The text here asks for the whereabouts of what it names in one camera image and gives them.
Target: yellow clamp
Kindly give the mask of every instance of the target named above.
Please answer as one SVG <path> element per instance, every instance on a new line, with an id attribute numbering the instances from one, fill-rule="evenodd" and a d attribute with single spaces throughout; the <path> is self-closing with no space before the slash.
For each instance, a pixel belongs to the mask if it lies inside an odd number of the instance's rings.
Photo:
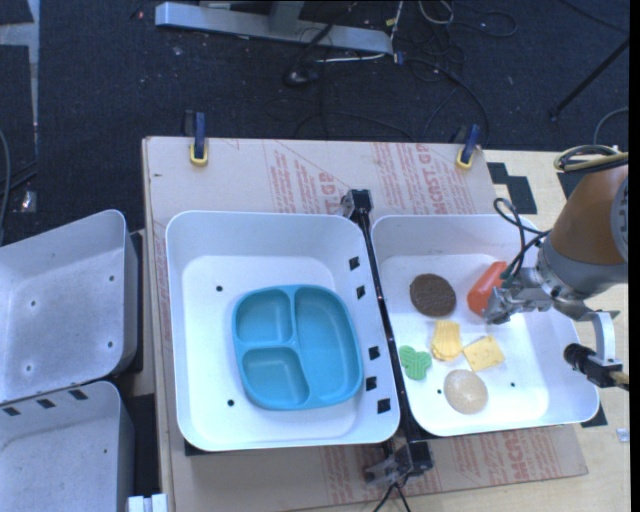
<path id="1" fill-rule="evenodd" d="M 196 145 L 189 144 L 189 159 L 191 160 L 191 163 L 193 165 L 197 165 L 198 167 L 204 167 L 205 165 L 207 165 L 207 158 L 208 158 L 207 143 L 205 142 L 204 144 L 204 151 L 202 153 L 202 158 L 196 158 L 195 151 L 196 151 Z"/>
<path id="2" fill-rule="evenodd" d="M 469 157 L 469 161 L 467 163 L 462 161 L 462 153 L 463 153 L 464 148 L 461 148 L 460 151 L 458 151 L 458 156 L 456 157 L 456 165 L 458 167 L 462 167 L 463 169 L 470 169 L 471 168 L 471 164 L 473 163 L 473 158 Z"/>

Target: blue plate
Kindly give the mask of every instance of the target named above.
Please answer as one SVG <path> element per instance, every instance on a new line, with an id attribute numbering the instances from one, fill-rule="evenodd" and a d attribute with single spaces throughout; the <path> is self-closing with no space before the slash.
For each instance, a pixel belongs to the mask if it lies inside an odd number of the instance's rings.
<path id="1" fill-rule="evenodd" d="M 232 321 L 238 369 L 256 405 L 326 407 L 360 389 L 355 329 L 333 291 L 314 285 L 263 288 L 240 298 Z"/>

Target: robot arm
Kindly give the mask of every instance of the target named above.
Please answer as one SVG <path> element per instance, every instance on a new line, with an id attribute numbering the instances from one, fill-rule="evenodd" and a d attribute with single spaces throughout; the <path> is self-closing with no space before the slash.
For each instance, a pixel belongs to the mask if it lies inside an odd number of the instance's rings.
<path id="1" fill-rule="evenodd" d="M 576 162 L 577 156 L 594 151 L 600 158 Z M 553 307 L 575 321 L 592 322 L 597 350 L 572 344 L 565 359 L 600 387 L 628 390 L 628 377 L 615 358 L 612 320 L 619 312 L 594 311 L 585 304 L 611 286 L 628 282 L 628 154 L 582 146 L 560 155 L 556 167 L 585 176 L 551 231 L 536 232 L 523 244 L 519 258 L 501 275 L 502 284 L 493 287 L 482 316 L 488 324 L 501 324 L 516 313 Z M 519 220 L 513 223 L 523 229 Z M 539 249 L 535 267 L 521 267 L 524 251 L 533 246 Z"/>

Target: white bin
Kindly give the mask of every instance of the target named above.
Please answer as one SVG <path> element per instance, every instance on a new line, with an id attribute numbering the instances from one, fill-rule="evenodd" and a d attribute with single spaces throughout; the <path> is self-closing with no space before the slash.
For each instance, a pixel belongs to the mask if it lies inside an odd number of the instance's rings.
<path id="1" fill-rule="evenodd" d="M 436 319 L 413 307 L 409 286 L 417 275 L 434 273 L 456 292 L 456 309 L 446 318 L 460 324 L 463 346 L 492 334 L 505 355 L 504 363 L 478 372 L 489 401 L 476 414 L 455 411 L 442 392 L 450 371 L 470 369 L 464 355 L 449 362 L 434 358 L 425 380 L 405 378 L 411 411 L 422 428 L 451 436 L 576 423 L 597 413 L 596 387 L 563 357 L 567 345 L 579 342 L 568 317 L 552 309 L 486 325 L 467 305 L 484 270 L 496 260 L 510 263 L 520 251 L 515 226 L 499 215 L 388 216 L 374 224 L 372 242 L 397 347 L 429 350 Z M 536 252 L 528 251 L 525 266 L 535 265 Z"/>
<path id="2" fill-rule="evenodd" d="M 134 433 L 100 381 L 0 406 L 0 512 L 122 512 Z"/>
<path id="3" fill-rule="evenodd" d="M 0 404 L 125 369 L 137 316 L 138 258 L 120 212 L 0 247 Z"/>
<path id="4" fill-rule="evenodd" d="M 177 415 L 206 451 L 367 444 L 397 430 L 400 411 L 364 237 L 332 215 L 184 212 L 166 232 Z M 365 383 L 330 407 L 273 411 L 253 404 L 240 378 L 232 311 L 269 286 L 328 288 L 345 302 Z"/>

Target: hole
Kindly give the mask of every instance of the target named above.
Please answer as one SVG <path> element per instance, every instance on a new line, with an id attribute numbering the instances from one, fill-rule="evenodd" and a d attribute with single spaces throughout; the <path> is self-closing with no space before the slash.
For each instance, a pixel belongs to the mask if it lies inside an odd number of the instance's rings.
<path id="1" fill-rule="evenodd" d="M 378 400 L 378 414 L 391 410 L 391 400 L 389 398 L 383 398 Z"/>
<path id="2" fill-rule="evenodd" d="M 43 409 L 51 409 L 52 407 L 56 406 L 56 404 L 46 398 L 43 398 L 42 400 L 36 400 L 36 402 L 38 402 L 38 405 L 40 405 L 40 407 L 42 407 Z"/>
<path id="3" fill-rule="evenodd" d="M 6 412 L 9 416 L 18 416 L 18 414 L 20 414 L 20 411 L 15 407 L 5 407 L 2 410 Z"/>
<path id="4" fill-rule="evenodd" d="M 87 400 L 89 398 L 79 389 L 72 389 L 71 391 L 69 391 L 69 394 L 76 400 Z"/>
<path id="5" fill-rule="evenodd" d="M 365 389 L 367 391 L 376 389 L 376 387 L 378 387 L 378 383 L 376 381 L 377 381 L 376 377 L 367 377 L 367 380 L 365 381 Z"/>

